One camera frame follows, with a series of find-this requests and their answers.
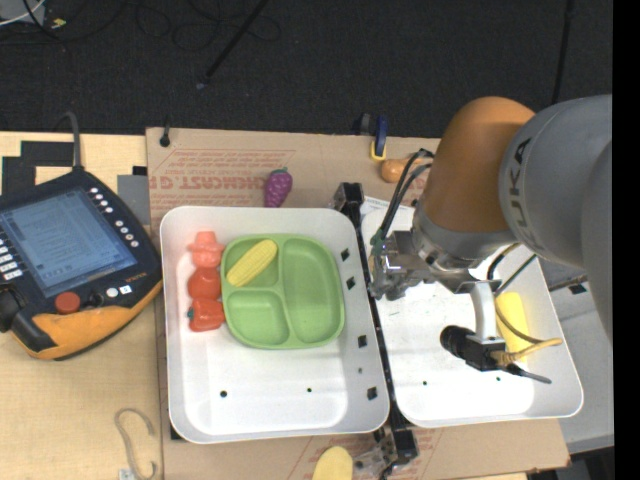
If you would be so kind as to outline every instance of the green plate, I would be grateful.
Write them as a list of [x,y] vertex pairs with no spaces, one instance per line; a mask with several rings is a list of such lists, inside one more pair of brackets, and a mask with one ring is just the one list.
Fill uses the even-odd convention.
[[[276,258],[242,287],[226,273],[265,238]],[[321,242],[293,234],[249,235],[228,244],[220,264],[227,325],[242,343],[269,349],[318,347],[344,327],[344,299],[333,255]]]

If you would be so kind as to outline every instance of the emergency stop button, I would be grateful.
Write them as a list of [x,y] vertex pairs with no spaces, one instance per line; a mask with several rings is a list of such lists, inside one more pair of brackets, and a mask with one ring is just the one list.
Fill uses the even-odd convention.
[[54,305],[60,315],[70,315],[80,309],[80,297],[74,292],[62,292],[56,297]]

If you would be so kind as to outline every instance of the white tray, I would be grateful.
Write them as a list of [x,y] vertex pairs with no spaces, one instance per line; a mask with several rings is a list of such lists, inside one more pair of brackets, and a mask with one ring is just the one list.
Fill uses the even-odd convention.
[[[379,228],[385,209],[374,209],[362,221],[365,243]],[[401,207],[393,230],[411,227],[413,209]],[[503,260],[496,278],[507,279],[531,255],[520,246]],[[490,260],[472,271],[486,279]],[[541,339],[564,335],[542,270],[532,263],[510,285],[522,298],[529,334]],[[440,284],[421,284],[402,299],[377,302],[393,385],[400,412],[420,427],[444,427],[490,421],[561,418],[577,413],[583,392],[566,346],[554,346],[527,356],[523,367],[552,380],[543,384],[502,371],[480,372],[440,345],[448,325],[475,329],[471,297],[454,295]]]
[[[298,233],[332,252],[343,282],[345,325],[322,347],[262,350],[243,345],[226,324],[188,327],[187,245],[198,231],[228,244],[257,233]],[[382,362],[353,225],[330,209],[183,206],[160,225],[166,310],[169,415],[194,443],[370,432],[389,412]],[[348,250],[348,258],[342,258]],[[353,278],[355,285],[346,287]],[[366,346],[361,346],[366,339]]]

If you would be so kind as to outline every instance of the white cable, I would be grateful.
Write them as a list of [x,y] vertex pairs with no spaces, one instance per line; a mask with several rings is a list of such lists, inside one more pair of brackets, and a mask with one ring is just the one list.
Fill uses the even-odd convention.
[[[42,7],[42,4],[44,4],[47,0],[39,0],[38,3],[36,5],[33,6],[33,8],[31,9],[31,12],[35,12],[37,11],[40,7]],[[3,25],[8,25],[9,23],[15,23],[16,21],[20,21],[22,18],[26,18],[27,16],[29,16],[28,12],[25,12],[24,14],[21,14],[20,16],[16,16],[14,18],[5,20],[5,21],[0,21],[0,27]]]

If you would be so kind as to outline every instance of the purple toy eggplant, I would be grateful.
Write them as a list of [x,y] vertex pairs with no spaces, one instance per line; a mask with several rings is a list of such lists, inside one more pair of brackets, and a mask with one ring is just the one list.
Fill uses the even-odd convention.
[[291,192],[293,176],[286,167],[271,171],[264,186],[264,205],[267,208],[279,208]]

